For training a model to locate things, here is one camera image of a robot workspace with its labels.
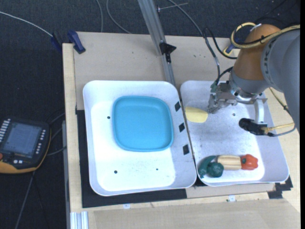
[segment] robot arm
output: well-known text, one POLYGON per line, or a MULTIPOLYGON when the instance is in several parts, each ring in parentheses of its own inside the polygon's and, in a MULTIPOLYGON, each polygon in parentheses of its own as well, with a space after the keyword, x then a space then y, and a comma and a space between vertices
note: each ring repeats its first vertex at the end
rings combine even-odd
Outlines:
MULTIPOLYGON (((272 25, 257 26, 245 43, 279 31, 272 25)), ((257 101, 262 100, 259 95, 268 87, 284 93, 295 126, 300 132, 299 28, 281 33, 255 47, 242 48, 229 80, 211 90, 208 111, 216 113, 223 107, 238 103, 255 104, 255 109, 260 109, 257 108, 260 105, 257 101)))

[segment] white tray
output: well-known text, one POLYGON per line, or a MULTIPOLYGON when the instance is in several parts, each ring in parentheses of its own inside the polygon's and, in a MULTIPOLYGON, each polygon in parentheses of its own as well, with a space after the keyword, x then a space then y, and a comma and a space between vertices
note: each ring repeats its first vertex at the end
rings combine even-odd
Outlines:
POLYGON ((179 95, 167 82, 92 81, 83 89, 88 143, 89 179, 100 195, 186 188, 196 180, 196 168, 179 95), (156 152, 133 152, 120 148, 112 131, 112 106, 127 95, 155 97, 170 108, 173 144, 156 152))
MULTIPOLYGON (((212 83, 207 81, 183 83, 181 86, 183 106, 207 111, 212 83)), ((259 160, 259 166, 255 170, 225 170, 219 178, 204 176, 201 181, 209 186, 285 181, 289 170, 278 137, 256 136, 243 130, 238 125, 241 118, 254 119, 254 106, 238 104, 223 108, 215 114, 209 114, 204 123, 187 121, 197 166, 202 159, 211 155, 251 154, 259 160)), ((273 126, 266 103, 264 118, 268 126, 273 126)))

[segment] metal bracket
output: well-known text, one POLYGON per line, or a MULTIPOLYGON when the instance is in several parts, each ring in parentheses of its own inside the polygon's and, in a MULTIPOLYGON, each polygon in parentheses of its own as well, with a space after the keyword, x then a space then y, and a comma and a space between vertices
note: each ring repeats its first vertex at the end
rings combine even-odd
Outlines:
POLYGON ((82 211, 81 213, 72 212, 70 214, 70 227, 71 229, 88 229, 89 220, 88 212, 82 211))
POLYGON ((171 53, 176 49, 175 46, 167 44, 165 42, 161 42, 159 44, 162 55, 165 54, 166 61, 171 63, 171 53))
POLYGON ((255 123, 256 124, 265 124, 264 122, 264 103, 266 99, 259 99, 257 98, 254 102, 255 108, 255 123))

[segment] red toy pepper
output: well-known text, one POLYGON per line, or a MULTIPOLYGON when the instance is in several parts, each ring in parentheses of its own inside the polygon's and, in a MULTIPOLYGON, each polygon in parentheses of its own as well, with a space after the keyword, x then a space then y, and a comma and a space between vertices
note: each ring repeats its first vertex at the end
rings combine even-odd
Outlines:
POLYGON ((241 156, 240 160, 242 163, 243 170, 254 170, 258 168, 258 159, 250 154, 241 156))

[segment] plastic toy food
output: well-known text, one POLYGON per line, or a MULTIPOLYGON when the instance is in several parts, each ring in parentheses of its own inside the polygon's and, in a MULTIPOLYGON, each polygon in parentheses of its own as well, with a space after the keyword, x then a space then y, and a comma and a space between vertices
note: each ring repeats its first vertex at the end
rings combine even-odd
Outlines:
POLYGON ((211 162, 208 164, 207 173, 212 177, 221 177, 224 172, 224 166, 220 163, 211 162))
POLYGON ((250 154, 241 157, 235 155, 212 155, 203 159, 198 168, 198 174, 200 178, 207 174, 211 177, 221 177, 224 170, 254 170, 256 168, 258 168, 258 159, 250 154))
POLYGON ((240 157, 235 155, 219 155, 217 162, 221 163, 225 170, 239 170, 242 168, 240 157))
POLYGON ((198 168, 198 174, 199 174, 200 178, 203 178, 207 174, 208 164, 215 158, 216 158, 215 155, 204 158, 204 160, 202 161, 202 163, 200 164, 200 166, 198 168))
POLYGON ((188 121, 203 123, 208 118, 208 113, 202 109, 187 106, 184 110, 188 121))
POLYGON ((258 159, 250 154, 241 156, 240 160, 242 163, 243 170, 254 170, 258 168, 258 159))

